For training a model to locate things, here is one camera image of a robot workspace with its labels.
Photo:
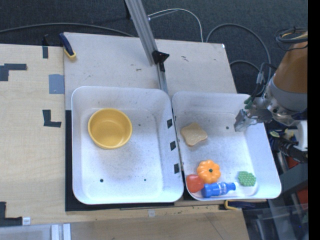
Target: toy sink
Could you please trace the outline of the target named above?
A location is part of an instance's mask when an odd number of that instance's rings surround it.
[[[200,201],[226,199],[273,199],[281,193],[281,182],[262,123],[244,132],[235,132],[236,115],[249,96],[235,93],[180,91],[172,98],[172,108],[184,175],[197,174],[201,161],[213,160],[220,166],[219,182],[239,183],[239,172],[256,177],[254,186],[238,184],[226,195],[203,198],[200,191],[190,193]],[[186,145],[181,129],[198,123],[207,133],[206,140]]]
[[[130,140],[102,149],[90,138],[88,121],[102,108],[131,120]],[[82,86],[72,109],[72,188],[88,205],[167,203],[184,191],[176,130],[169,96],[159,89]]]

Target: blue clamp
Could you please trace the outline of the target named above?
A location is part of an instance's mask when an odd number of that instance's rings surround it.
[[[64,53],[70,58],[73,59],[76,57],[76,53],[74,52],[74,50],[72,49],[68,39],[66,38],[66,36],[63,33],[59,34],[59,39],[62,42],[63,46],[64,46]]]

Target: dark background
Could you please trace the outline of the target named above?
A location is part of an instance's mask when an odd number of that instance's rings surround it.
[[[285,51],[275,42],[275,33],[293,27],[308,27],[308,0],[142,0],[147,14],[165,9],[181,8],[194,13],[203,28],[206,41],[212,33],[211,43],[223,43],[229,62],[248,61],[257,67],[269,62],[263,41],[270,54],[270,62],[277,67]],[[53,25],[23,28],[47,23],[81,23],[103,26],[137,36],[131,20],[126,19],[124,0],[0,0],[0,43],[42,45],[47,36],[50,45],[59,46],[58,34],[80,32],[121,35],[92,27]],[[177,11],[150,21],[156,39],[201,42],[200,28],[195,17],[185,11]],[[231,67],[238,93],[251,94],[255,88],[257,71],[248,63],[236,63]]]

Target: green toy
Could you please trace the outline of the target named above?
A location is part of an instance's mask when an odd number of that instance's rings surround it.
[[[239,171],[238,180],[239,183],[245,187],[252,187],[256,184],[256,177],[247,171]]]

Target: toy tomato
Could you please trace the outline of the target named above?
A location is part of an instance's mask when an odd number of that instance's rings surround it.
[[[196,174],[190,174],[186,177],[186,186],[191,193],[202,190],[205,186],[204,181]]]
[[[210,159],[200,162],[196,173],[207,184],[217,182],[221,176],[220,166]]]

